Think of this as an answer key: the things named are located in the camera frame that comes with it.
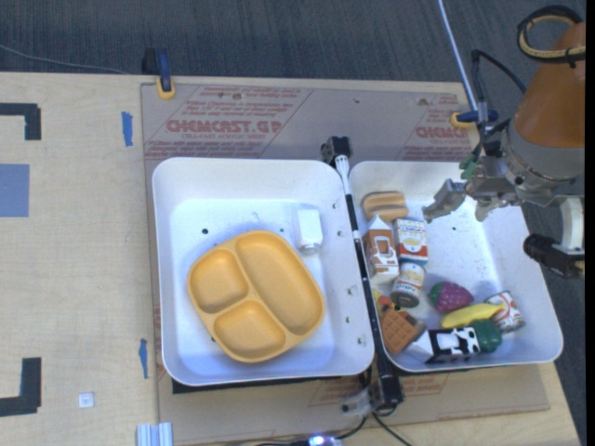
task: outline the toy can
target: toy can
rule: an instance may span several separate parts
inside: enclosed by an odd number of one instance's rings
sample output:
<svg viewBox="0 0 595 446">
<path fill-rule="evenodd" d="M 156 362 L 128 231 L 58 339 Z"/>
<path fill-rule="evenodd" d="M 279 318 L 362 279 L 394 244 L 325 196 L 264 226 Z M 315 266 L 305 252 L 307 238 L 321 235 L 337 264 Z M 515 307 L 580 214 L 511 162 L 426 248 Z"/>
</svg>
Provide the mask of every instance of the toy can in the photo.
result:
<svg viewBox="0 0 595 446">
<path fill-rule="evenodd" d="M 485 301 L 488 304 L 506 304 L 506 308 L 494 314 L 490 319 L 500 332 L 511 332 L 523 327 L 526 322 L 518 310 L 510 291 L 491 295 Z"/>
<path fill-rule="evenodd" d="M 404 262 L 392 285 L 390 300 L 402 308 L 414 308 L 419 304 L 419 293 L 426 278 L 426 270 L 417 263 Z"/>
</svg>

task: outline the yellow plate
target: yellow plate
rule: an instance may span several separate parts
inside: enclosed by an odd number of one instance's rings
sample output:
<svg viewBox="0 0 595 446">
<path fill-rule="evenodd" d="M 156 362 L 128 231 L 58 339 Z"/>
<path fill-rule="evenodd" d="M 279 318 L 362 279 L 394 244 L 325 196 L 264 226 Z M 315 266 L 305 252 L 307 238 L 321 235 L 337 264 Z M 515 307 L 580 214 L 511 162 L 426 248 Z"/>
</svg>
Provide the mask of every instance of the yellow plate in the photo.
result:
<svg viewBox="0 0 595 446">
<path fill-rule="evenodd" d="M 199 257 L 188 293 L 220 347 L 238 361 L 265 361 L 323 321 L 323 293 L 298 253 L 265 230 L 240 234 Z"/>
</svg>

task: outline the wooden table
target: wooden table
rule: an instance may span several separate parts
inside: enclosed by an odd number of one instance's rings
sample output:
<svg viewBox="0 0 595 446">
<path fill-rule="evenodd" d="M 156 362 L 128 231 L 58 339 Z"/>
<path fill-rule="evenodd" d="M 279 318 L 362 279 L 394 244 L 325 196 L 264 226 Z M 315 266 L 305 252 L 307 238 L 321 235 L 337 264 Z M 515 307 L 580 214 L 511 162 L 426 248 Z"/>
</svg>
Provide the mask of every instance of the wooden table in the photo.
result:
<svg viewBox="0 0 595 446">
<path fill-rule="evenodd" d="M 24 139 L 22 117 L 0 117 L 0 164 L 30 166 L 28 216 L 0 216 L 0 398 L 21 394 L 22 359 L 42 359 L 41 407 L 32 414 L 0 417 L 2 444 L 134 444 L 137 425 L 159 422 L 139 93 L 142 83 L 153 81 L 147 76 L 0 74 L 0 102 L 35 103 L 42 117 L 41 140 Z M 293 83 L 436 92 L 445 87 Z M 456 91 L 464 97 L 462 88 Z M 123 138 L 122 112 L 132 116 L 132 146 Z M 143 340 L 147 378 L 139 358 Z M 542 364 L 539 370 L 547 411 L 398 429 L 416 446 L 579 444 L 554 365 Z M 92 408 L 79 406 L 79 395 L 86 392 L 94 393 Z M 345 443 L 394 441 L 380 428 L 365 428 Z"/>
</svg>

